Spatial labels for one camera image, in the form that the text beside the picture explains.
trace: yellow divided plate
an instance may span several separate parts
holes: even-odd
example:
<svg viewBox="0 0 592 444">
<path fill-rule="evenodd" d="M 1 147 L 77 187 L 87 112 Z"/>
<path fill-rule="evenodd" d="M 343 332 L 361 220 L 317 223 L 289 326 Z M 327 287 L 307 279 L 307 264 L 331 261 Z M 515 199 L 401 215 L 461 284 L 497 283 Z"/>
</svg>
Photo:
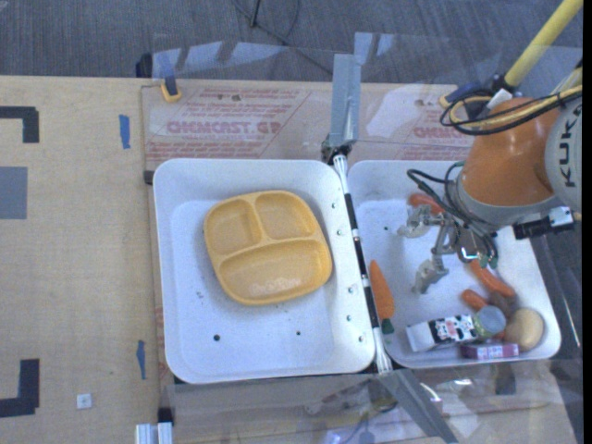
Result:
<svg viewBox="0 0 592 444">
<path fill-rule="evenodd" d="M 203 233 L 222 288 L 243 304 L 297 298 L 331 275 L 323 231 L 308 204 L 291 192 L 252 192 L 217 203 Z"/>
</svg>

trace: yellow pole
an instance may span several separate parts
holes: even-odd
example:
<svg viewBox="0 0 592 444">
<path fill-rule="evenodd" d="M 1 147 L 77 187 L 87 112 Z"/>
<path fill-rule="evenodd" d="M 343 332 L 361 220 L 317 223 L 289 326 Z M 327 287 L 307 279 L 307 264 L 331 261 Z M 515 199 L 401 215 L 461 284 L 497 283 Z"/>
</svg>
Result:
<svg viewBox="0 0 592 444">
<path fill-rule="evenodd" d="M 545 54 L 548 47 L 557 39 L 563 29 L 583 6 L 584 0 L 563 0 L 541 28 L 535 39 L 524 50 L 520 58 L 506 73 L 505 82 L 511 87 L 518 87 L 526 74 Z"/>
</svg>

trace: small white square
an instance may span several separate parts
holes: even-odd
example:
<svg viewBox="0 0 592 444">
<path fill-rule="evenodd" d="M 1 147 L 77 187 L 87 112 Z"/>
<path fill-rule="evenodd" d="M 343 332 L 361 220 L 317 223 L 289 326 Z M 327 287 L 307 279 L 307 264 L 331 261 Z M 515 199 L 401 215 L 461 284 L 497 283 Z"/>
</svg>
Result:
<svg viewBox="0 0 592 444">
<path fill-rule="evenodd" d="M 93 407 L 93 395 L 85 393 L 76 397 L 76 407 L 79 410 L 86 410 Z"/>
</svg>

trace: carrot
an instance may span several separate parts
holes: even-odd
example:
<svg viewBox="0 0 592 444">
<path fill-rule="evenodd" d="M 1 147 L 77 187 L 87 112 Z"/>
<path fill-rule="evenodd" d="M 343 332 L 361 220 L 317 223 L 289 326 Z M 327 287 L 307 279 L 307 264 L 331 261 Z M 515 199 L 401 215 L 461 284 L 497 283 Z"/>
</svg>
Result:
<svg viewBox="0 0 592 444">
<path fill-rule="evenodd" d="M 436 203 L 436 201 L 434 201 L 427 194 L 422 194 L 421 192 L 415 192 L 411 196 L 409 196 L 408 202 L 409 202 L 409 205 L 411 205 L 413 207 L 417 207 L 418 205 L 427 204 L 431 207 L 430 212 L 435 215 L 441 214 L 442 212 L 444 212 L 444 209 L 442 209 L 438 205 L 438 203 Z"/>
<path fill-rule="evenodd" d="M 479 281 L 483 283 L 489 291 L 497 291 L 499 294 L 506 298 L 513 298 L 516 296 L 516 291 L 511 286 L 508 286 L 501 279 L 496 277 L 487 268 L 482 268 L 477 260 L 473 260 L 470 263 L 471 270 Z"/>
<path fill-rule="evenodd" d="M 461 293 L 461 299 L 466 302 L 475 311 L 481 310 L 481 308 L 487 306 L 487 300 L 479 293 L 473 290 L 464 290 Z"/>
<path fill-rule="evenodd" d="M 395 314 L 395 300 L 390 292 L 389 284 L 375 260 L 370 262 L 370 286 L 376 302 L 376 312 L 382 321 Z"/>
</svg>

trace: dark floor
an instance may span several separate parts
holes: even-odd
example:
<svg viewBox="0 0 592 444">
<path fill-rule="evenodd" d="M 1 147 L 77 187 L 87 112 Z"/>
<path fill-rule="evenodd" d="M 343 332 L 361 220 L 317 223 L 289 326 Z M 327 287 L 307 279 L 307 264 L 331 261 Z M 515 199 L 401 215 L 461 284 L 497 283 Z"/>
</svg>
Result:
<svg viewBox="0 0 592 444">
<path fill-rule="evenodd" d="M 395 44 L 364 80 L 461 85 L 507 70 L 561 1 L 262 0 L 252 28 L 254 0 L 0 0 L 0 74 L 132 78 L 142 54 L 218 41 L 307 48 L 320 61 L 324 51 L 352 52 L 355 33 L 366 32 L 394 35 Z M 523 92 L 549 93 L 582 46 L 580 12 Z M 320 66 L 290 63 L 265 76 L 330 80 Z M 582 358 L 582 231 L 534 244 L 546 280 L 558 285 L 549 293 L 564 328 L 561 368 Z M 581 394 L 582 367 L 563 370 L 561 384 Z M 573 415 L 583 436 L 581 403 Z"/>
</svg>

